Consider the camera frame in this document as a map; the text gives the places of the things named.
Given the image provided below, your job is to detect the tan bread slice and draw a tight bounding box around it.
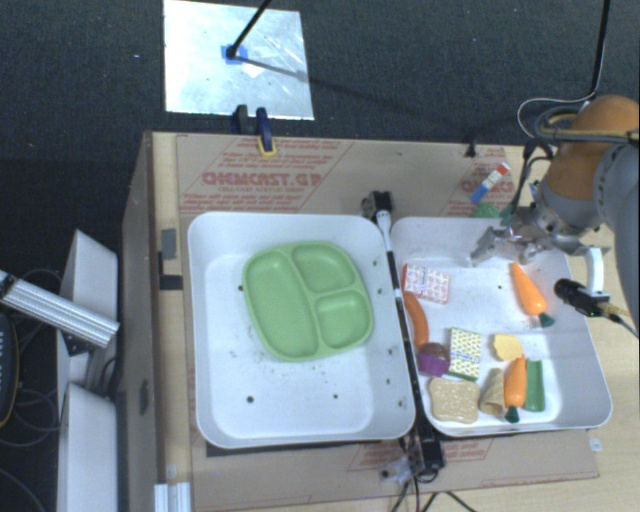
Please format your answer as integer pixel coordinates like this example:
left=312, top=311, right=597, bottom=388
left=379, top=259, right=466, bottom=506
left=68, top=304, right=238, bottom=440
left=427, top=376, right=481, bottom=425

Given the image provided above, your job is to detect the brown cardboard board red print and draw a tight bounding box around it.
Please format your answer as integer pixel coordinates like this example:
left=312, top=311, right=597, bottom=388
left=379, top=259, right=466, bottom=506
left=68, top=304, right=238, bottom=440
left=174, top=133, right=601, bottom=507

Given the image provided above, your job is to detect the white carton with yellow print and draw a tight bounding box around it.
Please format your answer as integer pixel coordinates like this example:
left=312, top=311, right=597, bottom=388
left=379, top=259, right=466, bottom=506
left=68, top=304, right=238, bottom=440
left=447, top=326, right=483, bottom=380

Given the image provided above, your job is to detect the small orange carrot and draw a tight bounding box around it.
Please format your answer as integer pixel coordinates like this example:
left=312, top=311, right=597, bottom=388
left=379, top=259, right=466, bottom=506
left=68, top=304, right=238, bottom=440
left=503, top=355, right=528, bottom=424

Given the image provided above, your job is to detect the thin black and white rod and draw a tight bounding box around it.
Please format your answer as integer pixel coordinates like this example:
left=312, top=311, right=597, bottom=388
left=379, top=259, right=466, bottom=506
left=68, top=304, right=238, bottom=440
left=376, top=209, right=427, bottom=437

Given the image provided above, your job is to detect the yellow cheese wedge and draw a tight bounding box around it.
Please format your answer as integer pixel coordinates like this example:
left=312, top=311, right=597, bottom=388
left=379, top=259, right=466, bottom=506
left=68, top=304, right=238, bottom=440
left=491, top=333, right=525, bottom=362

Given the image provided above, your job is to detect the green pepper strip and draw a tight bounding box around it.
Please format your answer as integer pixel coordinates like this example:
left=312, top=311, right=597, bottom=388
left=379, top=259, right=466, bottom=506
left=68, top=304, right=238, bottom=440
left=522, top=358, right=547, bottom=413

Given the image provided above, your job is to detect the black cylinder on white bracket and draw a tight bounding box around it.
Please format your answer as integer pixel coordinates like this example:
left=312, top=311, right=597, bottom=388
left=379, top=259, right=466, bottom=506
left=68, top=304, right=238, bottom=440
left=553, top=244, right=613, bottom=318

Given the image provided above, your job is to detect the green divided plate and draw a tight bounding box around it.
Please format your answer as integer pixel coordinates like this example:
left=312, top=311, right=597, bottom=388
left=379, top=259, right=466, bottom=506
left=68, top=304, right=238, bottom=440
left=241, top=240, right=376, bottom=364

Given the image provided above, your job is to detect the large orange carrot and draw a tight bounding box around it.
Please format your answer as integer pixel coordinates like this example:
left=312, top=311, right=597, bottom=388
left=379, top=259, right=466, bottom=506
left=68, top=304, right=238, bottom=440
left=509, top=261, right=557, bottom=329

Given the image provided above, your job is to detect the orange sausage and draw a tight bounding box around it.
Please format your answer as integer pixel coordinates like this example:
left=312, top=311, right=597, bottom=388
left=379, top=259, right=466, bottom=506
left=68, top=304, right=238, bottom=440
left=401, top=290, right=431, bottom=350

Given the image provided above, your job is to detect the tan cone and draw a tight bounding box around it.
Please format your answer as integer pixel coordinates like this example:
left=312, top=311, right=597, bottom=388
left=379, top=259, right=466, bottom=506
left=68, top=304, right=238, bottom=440
left=477, top=368, right=508, bottom=417

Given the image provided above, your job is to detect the white packet with orange print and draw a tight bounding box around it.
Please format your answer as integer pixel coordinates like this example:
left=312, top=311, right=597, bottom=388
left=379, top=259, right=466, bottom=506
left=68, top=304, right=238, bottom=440
left=401, top=263, right=451, bottom=305

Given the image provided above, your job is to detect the white plastic tray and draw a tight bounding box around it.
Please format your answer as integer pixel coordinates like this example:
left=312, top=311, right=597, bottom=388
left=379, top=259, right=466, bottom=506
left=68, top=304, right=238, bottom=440
left=389, top=215, right=614, bottom=439
left=186, top=210, right=418, bottom=450

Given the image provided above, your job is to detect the black block with thin wires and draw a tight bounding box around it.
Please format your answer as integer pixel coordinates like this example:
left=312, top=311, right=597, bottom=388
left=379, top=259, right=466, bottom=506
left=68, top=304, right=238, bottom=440
left=361, top=190, right=396, bottom=220
left=401, top=432, right=446, bottom=477

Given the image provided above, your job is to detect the red white blue carton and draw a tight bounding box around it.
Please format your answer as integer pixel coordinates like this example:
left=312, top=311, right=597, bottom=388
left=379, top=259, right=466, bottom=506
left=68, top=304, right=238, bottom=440
left=469, top=160, right=513, bottom=205

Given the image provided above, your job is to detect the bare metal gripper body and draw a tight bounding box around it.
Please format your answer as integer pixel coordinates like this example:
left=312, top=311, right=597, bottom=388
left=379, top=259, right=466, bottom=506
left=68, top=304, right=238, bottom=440
left=502, top=207, right=587, bottom=257

